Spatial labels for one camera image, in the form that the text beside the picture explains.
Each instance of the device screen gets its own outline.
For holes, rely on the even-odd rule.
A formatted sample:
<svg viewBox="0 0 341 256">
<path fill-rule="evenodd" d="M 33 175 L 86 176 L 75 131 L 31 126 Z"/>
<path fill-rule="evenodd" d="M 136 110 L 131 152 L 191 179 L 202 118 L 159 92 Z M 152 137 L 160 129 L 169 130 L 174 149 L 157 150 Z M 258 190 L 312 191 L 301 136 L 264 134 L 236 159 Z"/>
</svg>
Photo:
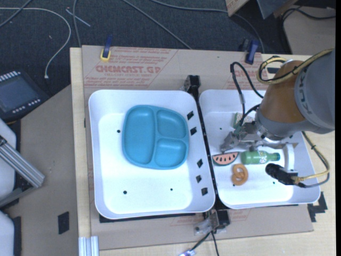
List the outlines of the device screen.
<svg viewBox="0 0 341 256">
<path fill-rule="evenodd" d="M 0 84 L 0 108 L 8 112 L 34 100 L 36 92 L 22 78 L 11 78 Z"/>
</svg>

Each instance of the white cable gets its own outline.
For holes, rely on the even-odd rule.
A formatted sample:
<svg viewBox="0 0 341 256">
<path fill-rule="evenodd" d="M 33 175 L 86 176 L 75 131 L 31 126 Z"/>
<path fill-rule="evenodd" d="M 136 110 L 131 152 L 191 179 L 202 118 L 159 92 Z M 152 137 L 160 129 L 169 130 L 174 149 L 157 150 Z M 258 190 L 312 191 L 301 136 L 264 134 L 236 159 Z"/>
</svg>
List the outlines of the white cable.
<svg viewBox="0 0 341 256">
<path fill-rule="evenodd" d="M 0 7 L 0 10 L 19 10 L 19 7 Z M 71 37 L 71 27 L 70 24 L 67 22 L 67 20 L 61 16 L 60 14 L 54 12 L 54 11 L 50 11 L 47 9 L 41 9 L 40 7 L 25 7 L 23 10 L 38 10 L 38 11 L 46 11 L 46 12 L 50 12 L 53 13 L 54 15 L 57 15 L 58 17 L 60 17 L 61 19 L 63 19 L 63 21 L 67 24 L 68 28 L 69 28 L 69 36 L 67 38 L 67 40 L 65 41 L 65 43 L 61 46 L 60 49 L 58 49 L 58 51 L 50 58 L 50 60 L 48 61 L 46 67 L 45 67 L 45 79 L 48 79 L 48 75 L 47 75 L 47 69 L 50 66 L 52 60 L 59 54 L 59 52 L 62 51 L 62 49 L 68 44 L 68 42 L 70 41 L 70 37 Z"/>
</svg>

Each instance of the blue clamp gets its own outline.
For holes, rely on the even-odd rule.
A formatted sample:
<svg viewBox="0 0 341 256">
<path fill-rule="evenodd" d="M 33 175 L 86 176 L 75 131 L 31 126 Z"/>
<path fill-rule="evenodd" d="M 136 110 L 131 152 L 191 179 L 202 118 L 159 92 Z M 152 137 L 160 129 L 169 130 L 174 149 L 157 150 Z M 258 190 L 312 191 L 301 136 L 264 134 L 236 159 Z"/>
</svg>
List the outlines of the blue clamp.
<svg viewBox="0 0 341 256">
<path fill-rule="evenodd" d="M 102 52 L 101 52 L 101 60 L 103 62 L 107 62 L 110 59 L 110 55 L 111 55 L 111 51 L 110 51 L 111 41 L 112 41 L 112 34 L 110 34 L 108 36 L 107 41 L 106 41 L 105 46 L 104 46 L 104 49 L 102 49 Z"/>
<path fill-rule="evenodd" d="M 249 65 L 253 65 L 254 63 L 254 57 L 255 53 L 259 47 L 259 41 L 258 40 L 252 40 L 249 44 L 248 53 L 246 54 L 245 62 Z"/>
</svg>

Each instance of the white tray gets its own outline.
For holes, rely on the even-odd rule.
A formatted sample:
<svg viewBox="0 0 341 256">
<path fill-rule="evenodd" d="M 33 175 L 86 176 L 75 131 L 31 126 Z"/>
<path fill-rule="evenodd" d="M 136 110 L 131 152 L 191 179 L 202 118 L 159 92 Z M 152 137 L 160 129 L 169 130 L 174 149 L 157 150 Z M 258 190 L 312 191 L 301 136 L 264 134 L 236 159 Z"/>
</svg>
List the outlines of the white tray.
<svg viewBox="0 0 341 256">
<path fill-rule="evenodd" d="M 89 99 L 93 149 L 95 205 L 109 219 L 205 212 L 215 192 L 194 98 L 183 91 L 99 90 Z M 146 169 L 123 155 L 122 128 L 126 112 L 153 105 L 180 113 L 188 123 L 189 152 L 176 169 Z M 194 116 L 187 120 L 187 114 Z"/>
<path fill-rule="evenodd" d="M 243 91 L 246 100 L 246 110 L 261 102 L 253 91 Z M 241 113 L 241 104 L 236 90 L 207 90 L 200 96 L 200 106 L 204 118 L 209 150 L 211 155 L 221 154 L 220 145 L 230 131 L 233 131 L 234 115 Z M 299 175 L 314 174 L 314 168 L 304 143 L 301 133 L 296 133 L 286 141 L 297 143 L 294 149 L 294 169 Z M 236 147 L 232 151 L 248 150 Z M 262 147 L 262 150 L 273 152 L 274 150 Z M 283 152 L 279 152 L 281 159 L 276 162 L 284 166 Z M 240 157 L 233 164 L 240 163 Z M 265 172 L 266 164 L 246 165 L 249 178 L 241 186 L 234 186 L 231 180 L 233 164 L 228 166 L 214 166 L 218 195 L 227 207 L 242 209 L 248 207 L 276 206 L 289 204 L 313 203 L 320 196 L 320 188 L 299 188 L 286 186 L 273 179 Z M 317 183 L 316 179 L 305 181 L 311 185 Z"/>
</svg>

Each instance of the robotic arm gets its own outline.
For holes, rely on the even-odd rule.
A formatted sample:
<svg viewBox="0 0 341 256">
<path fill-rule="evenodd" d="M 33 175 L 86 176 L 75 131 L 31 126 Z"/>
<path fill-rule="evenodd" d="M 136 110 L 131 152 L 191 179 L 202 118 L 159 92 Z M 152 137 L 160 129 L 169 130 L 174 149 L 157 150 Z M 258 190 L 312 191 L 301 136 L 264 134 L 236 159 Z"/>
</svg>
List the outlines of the robotic arm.
<svg viewBox="0 0 341 256">
<path fill-rule="evenodd" d="M 273 79 L 263 80 L 262 70 L 274 61 L 283 65 Z M 269 87 L 256 109 L 255 120 L 241 120 L 221 145 L 223 153 L 240 143 L 275 148 L 296 132 L 324 134 L 335 129 L 335 49 L 322 51 L 305 62 L 274 56 L 261 64 L 257 79 Z M 266 171 L 277 179 L 288 177 L 282 181 L 286 185 L 303 180 L 291 178 L 280 166 L 267 166 Z"/>
</svg>

